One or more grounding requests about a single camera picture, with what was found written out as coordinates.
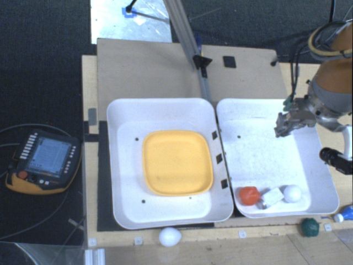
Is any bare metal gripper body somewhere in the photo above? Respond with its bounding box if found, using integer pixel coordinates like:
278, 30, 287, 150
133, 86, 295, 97
285, 97, 346, 133

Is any white plastic tray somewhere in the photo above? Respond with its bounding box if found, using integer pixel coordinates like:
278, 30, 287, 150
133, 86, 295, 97
216, 98, 340, 219
106, 97, 235, 230

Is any white ball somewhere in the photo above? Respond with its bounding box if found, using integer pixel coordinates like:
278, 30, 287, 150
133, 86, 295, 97
283, 184, 302, 204

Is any white packet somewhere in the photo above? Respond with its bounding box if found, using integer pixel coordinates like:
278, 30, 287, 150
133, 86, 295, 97
261, 187, 285, 207

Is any red round toy food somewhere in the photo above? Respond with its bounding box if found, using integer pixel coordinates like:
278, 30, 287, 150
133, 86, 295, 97
238, 185, 261, 206

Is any green round toy food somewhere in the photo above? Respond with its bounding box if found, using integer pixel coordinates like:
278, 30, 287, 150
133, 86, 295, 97
300, 218, 320, 238

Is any blue and white bottle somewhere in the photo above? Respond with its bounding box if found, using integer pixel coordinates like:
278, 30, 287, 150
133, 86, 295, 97
333, 205, 353, 223

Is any yellow plate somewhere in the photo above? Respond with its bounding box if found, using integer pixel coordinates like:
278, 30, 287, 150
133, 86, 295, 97
142, 129, 215, 197

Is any brown cardboard board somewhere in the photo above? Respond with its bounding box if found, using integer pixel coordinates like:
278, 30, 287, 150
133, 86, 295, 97
96, 37, 289, 232

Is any white egg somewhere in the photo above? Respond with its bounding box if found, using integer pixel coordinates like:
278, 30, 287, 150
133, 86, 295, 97
158, 226, 183, 248

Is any black cylinder on white bracket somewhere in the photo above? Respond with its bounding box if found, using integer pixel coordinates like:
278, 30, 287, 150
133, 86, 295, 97
319, 125, 353, 176

